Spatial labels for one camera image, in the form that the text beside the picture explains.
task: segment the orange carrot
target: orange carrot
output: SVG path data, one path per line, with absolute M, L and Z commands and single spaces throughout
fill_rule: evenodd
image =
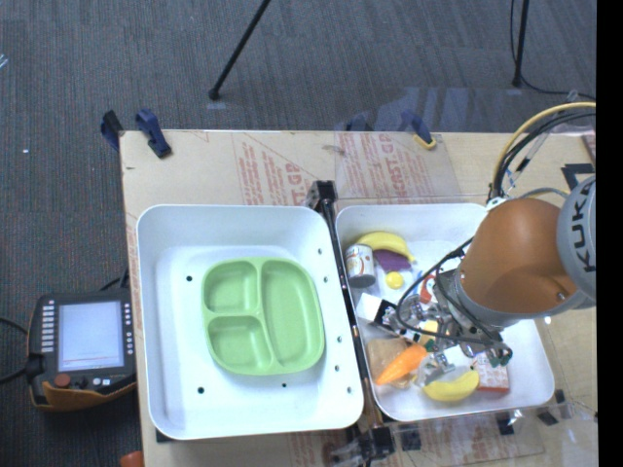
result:
M 426 348 L 424 346 L 417 343 L 411 344 L 387 364 L 376 378 L 375 383 L 383 385 L 406 376 L 420 365 L 425 356 Z

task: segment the silver can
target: silver can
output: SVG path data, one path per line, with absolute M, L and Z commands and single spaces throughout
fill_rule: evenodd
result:
M 372 247 L 353 244 L 345 253 L 348 283 L 351 287 L 365 289 L 374 285 L 377 277 L 374 271 Z

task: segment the green object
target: green object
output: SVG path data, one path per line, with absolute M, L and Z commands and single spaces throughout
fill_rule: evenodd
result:
M 284 258 L 238 258 L 214 265 L 203 277 L 202 313 L 212 358 L 235 374 L 300 372 L 324 351 L 313 280 Z

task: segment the toy banana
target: toy banana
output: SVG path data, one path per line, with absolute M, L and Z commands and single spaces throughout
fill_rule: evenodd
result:
M 396 233 L 391 232 L 369 232 L 362 235 L 355 241 L 357 244 L 366 244 L 372 248 L 372 250 L 385 249 L 397 254 L 405 256 L 409 263 L 416 260 L 415 256 L 409 251 L 407 242 L 404 238 Z
M 436 401 L 459 401 L 473 393 L 479 382 L 478 371 L 469 370 L 454 380 L 434 380 L 422 390 L 429 398 Z

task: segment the black pole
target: black pole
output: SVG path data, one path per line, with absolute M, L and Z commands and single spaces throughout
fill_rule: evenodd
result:
M 264 0 L 262 2 L 262 4 L 260 5 L 260 8 L 255 13 L 255 16 L 253 16 L 253 20 L 249 23 L 248 27 L 246 28 L 246 31 L 242 35 L 242 38 L 240 39 L 240 41 L 238 43 L 238 46 L 234 50 L 234 53 L 230 57 L 230 60 L 225 65 L 225 69 L 223 69 L 223 72 L 221 73 L 221 76 L 216 81 L 216 84 L 214 85 L 214 87 L 212 87 L 212 89 L 210 89 L 210 91 L 207 93 L 207 95 L 212 100 L 216 100 L 219 97 L 218 91 L 220 90 L 221 86 L 223 85 L 223 82 L 225 82 L 225 79 L 227 78 L 227 75 L 230 74 L 230 71 L 231 71 L 232 67 L 234 67 L 234 64 L 236 63 L 236 60 L 238 59 L 238 56 L 242 52 L 242 49 L 244 48 L 244 45 L 246 44 L 246 41 L 251 36 L 251 33 L 253 33 L 253 30 L 255 29 L 255 26 L 260 21 L 260 18 L 262 17 L 262 14 L 264 13 L 264 11 L 266 11 L 266 8 L 269 6 L 270 3 L 271 3 L 271 0 Z
M 522 8 L 522 21 L 519 26 L 519 43 L 517 44 L 517 58 L 515 59 L 515 77 L 513 87 L 520 87 L 522 84 L 522 59 L 524 56 L 524 40 L 526 38 L 526 24 L 528 23 L 528 7 L 530 0 L 524 0 Z

